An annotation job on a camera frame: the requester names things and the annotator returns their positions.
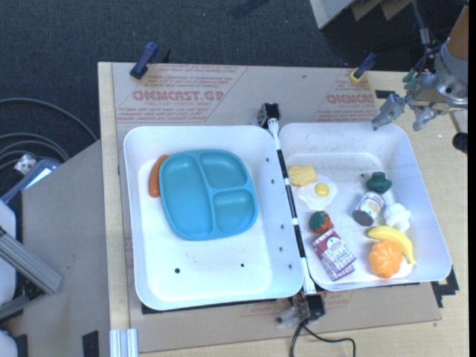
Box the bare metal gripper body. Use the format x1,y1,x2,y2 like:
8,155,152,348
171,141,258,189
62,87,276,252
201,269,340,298
405,71,469,109

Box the white plastic tray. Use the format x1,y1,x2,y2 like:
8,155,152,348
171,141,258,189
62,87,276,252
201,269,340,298
123,125,306,311
277,121,452,292

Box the green broccoli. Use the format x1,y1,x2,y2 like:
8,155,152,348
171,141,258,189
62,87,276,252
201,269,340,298
365,171,393,194

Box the small white and red can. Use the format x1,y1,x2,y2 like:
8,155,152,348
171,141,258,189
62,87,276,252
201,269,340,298
352,190,386,228

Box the white cauliflower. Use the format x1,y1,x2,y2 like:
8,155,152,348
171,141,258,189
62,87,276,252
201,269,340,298
382,202,412,233

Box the white and yellow fried egg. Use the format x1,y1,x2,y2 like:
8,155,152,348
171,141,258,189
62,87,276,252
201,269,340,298
296,174,339,212

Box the yellow ridged crisp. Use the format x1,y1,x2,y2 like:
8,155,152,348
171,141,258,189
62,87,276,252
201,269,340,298
286,164,318,187

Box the yellow banana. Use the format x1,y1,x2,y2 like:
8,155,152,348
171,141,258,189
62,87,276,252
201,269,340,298
366,225,418,266

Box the thin black and white rod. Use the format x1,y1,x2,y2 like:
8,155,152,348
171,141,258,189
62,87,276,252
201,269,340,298
267,118,317,295

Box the red strawberry with green top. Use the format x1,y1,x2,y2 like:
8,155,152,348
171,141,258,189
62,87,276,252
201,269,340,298
308,210,334,235

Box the orange pumpkin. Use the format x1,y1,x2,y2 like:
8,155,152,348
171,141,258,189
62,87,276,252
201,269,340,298
367,239,405,279

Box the red and white carton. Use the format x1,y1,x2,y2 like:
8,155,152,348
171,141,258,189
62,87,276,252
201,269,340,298
311,228,357,283

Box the brown cardboard board, red print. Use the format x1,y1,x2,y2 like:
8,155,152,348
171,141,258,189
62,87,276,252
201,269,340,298
111,62,443,353

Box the blue divided plate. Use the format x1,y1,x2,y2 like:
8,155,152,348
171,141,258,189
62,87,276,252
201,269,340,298
158,149,260,242

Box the orange sausage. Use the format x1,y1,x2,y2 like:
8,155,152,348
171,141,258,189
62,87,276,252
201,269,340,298
147,154,170,199

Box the black cylinder on white bracket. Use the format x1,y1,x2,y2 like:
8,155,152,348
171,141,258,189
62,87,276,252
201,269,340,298
451,132,469,155

